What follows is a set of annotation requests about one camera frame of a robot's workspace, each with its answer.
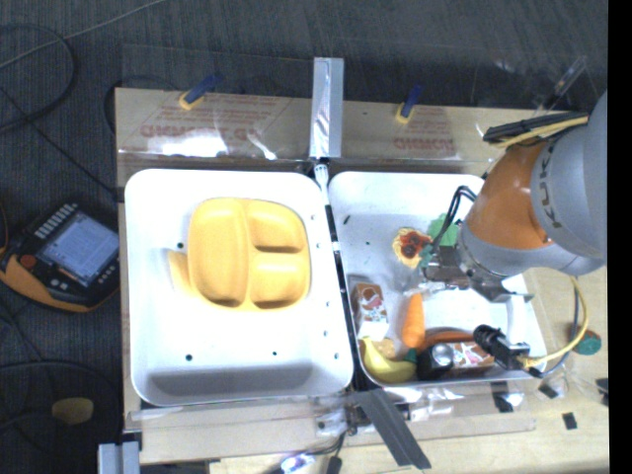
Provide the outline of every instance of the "blue clamp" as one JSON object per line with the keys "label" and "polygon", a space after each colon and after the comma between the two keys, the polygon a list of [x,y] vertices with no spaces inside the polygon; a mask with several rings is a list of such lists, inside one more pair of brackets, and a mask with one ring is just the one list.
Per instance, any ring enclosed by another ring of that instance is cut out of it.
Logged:
{"label": "blue clamp", "polygon": [[397,108],[396,119],[399,122],[406,123],[410,120],[411,115],[413,114],[413,107],[419,101],[422,91],[424,91],[424,89],[421,84],[413,86],[413,89],[409,92],[408,97],[406,97],[406,101],[400,104]]}
{"label": "blue clamp", "polygon": [[205,77],[193,86],[191,90],[180,96],[180,107],[185,111],[190,111],[203,100],[206,92],[212,91],[223,80],[224,77],[221,74],[212,74]]}

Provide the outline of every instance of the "yellow cable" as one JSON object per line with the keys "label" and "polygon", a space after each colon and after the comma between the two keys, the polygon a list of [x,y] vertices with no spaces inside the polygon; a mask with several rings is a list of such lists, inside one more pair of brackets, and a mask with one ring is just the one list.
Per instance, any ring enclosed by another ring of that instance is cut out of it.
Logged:
{"label": "yellow cable", "polygon": [[541,356],[541,357],[531,357],[531,356],[521,356],[521,357],[519,357],[518,360],[520,362],[522,362],[522,364],[524,365],[524,368],[532,368],[532,367],[535,367],[535,366],[539,365],[540,363],[543,363],[543,362],[546,362],[546,361],[550,361],[550,360],[552,360],[554,358],[562,356],[563,354],[569,352],[572,348],[574,348],[580,342],[580,340],[584,337],[584,334],[586,333],[586,330],[589,327],[589,309],[588,309],[588,306],[586,304],[586,299],[584,297],[584,293],[582,292],[582,289],[580,288],[579,282],[577,281],[576,278],[574,278],[572,276],[571,276],[571,282],[573,283],[573,286],[577,290],[577,293],[578,293],[578,295],[580,297],[580,303],[582,304],[582,314],[584,316],[584,320],[582,322],[582,327],[580,328],[580,331],[575,336],[575,339],[573,339],[564,348],[562,348],[561,350],[558,350],[555,353],[552,353],[552,354],[546,355],[546,356]]}
{"label": "yellow cable", "polygon": [[520,135],[517,135],[516,137],[512,137],[509,138],[507,140],[504,140],[502,142],[496,142],[494,144],[492,144],[494,147],[499,147],[501,149],[505,149],[508,148],[514,144],[518,144],[519,142],[523,142],[526,139],[529,139],[531,137],[535,137],[535,136],[543,136],[549,133],[556,133],[560,130],[569,128],[571,126],[578,126],[580,124],[586,124],[589,120],[588,116],[583,116],[581,118],[574,118],[574,119],[568,119],[566,121],[560,121],[560,122],[556,122],[553,124],[547,124],[546,126],[541,126],[539,128],[535,128],[531,131],[528,131],[526,133],[521,133]]}

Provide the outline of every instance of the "yellow divided plate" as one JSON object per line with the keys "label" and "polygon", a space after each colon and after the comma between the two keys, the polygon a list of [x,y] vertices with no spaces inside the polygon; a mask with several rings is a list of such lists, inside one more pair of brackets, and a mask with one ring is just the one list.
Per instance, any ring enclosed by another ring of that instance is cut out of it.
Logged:
{"label": "yellow divided plate", "polygon": [[187,253],[169,252],[176,289],[238,310],[295,305],[309,289],[305,226],[285,205],[212,198],[195,210]]}

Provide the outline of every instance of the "white cable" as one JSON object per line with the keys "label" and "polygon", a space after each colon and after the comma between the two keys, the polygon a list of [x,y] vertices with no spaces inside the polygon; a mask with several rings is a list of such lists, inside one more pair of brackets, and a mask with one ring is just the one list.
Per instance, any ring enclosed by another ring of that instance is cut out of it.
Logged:
{"label": "white cable", "polygon": [[[155,0],[153,2],[149,2],[148,4],[141,5],[140,7],[137,7],[136,9],[132,9],[131,11],[123,13],[120,16],[116,16],[115,18],[107,20],[107,21],[105,21],[103,23],[100,23],[98,25],[94,25],[94,26],[92,26],[90,28],[82,30],[81,32],[77,32],[75,34],[70,34],[69,36],[65,36],[65,37],[63,37],[63,39],[64,40],[75,39],[75,38],[77,38],[79,36],[83,36],[85,34],[89,34],[90,32],[93,32],[94,30],[98,30],[100,28],[106,27],[108,25],[111,25],[112,23],[116,23],[117,21],[123,20],[125,18],[128,18],[129,16],[133,16],[134,14],[137,14],[137,13],[139,13],[141,11],[149,9],[150,7],[153,7],[155,5],[159,5],[159,4],[162,4],[162,3],[165,3],[165,2],[169,2],[169,1],[170,0]],[[37,47],[34,47],[33,49],[30,49],[30,50],[28,50],[26,52],[23,52],[22,54],[14,57],[13,59],[7,60],[4,63],[0,63],[0,69],[13,64],[16,61],[19,61],[22,58],[24,58],[24,57],[26,57],[26,56],[28,56],[28,55],[36,52],[36,51],[39,51],[40,49],[43,49],[44,47],[48,47],[49,45],[53,45],[53,44],[56,44],[56,43],[57,43],[57,41],[53,40],[51,42],[47,42],[47,43],[44,43],[42,45],[38,45]]]}

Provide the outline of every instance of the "black floor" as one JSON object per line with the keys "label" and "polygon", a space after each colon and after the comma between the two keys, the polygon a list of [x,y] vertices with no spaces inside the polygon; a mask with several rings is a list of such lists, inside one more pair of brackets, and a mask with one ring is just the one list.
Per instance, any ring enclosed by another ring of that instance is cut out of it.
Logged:
{"label": "black floor", "polygon": [[[554,99],[556,109],[589,111],[607,87],[608,0],[164,0],[142,7],[155,1],[0,0],[0,199],[12,233],[68,198],[116,220],[109,93],[120,83],[186,89],[183,69],[156,59],[170,49],[341,57],[348,100],[400,102],[422,82],[421,104],[535,109],[553,100],[573,65],[580,74]],[[270,76],[263,85],[253,76],[253,92],[309,96],[288,72],[273,73],[272,85]],[[14,365],[29,360],[30,368]],[[0,285],[0,473],[96,472],[96,444],[117,431],[109,388],[120,385],[120,360],[117,296],[89,314],[70,314]],[[55,425],[51,403],[77,395],[95,401],[94,419]]]}

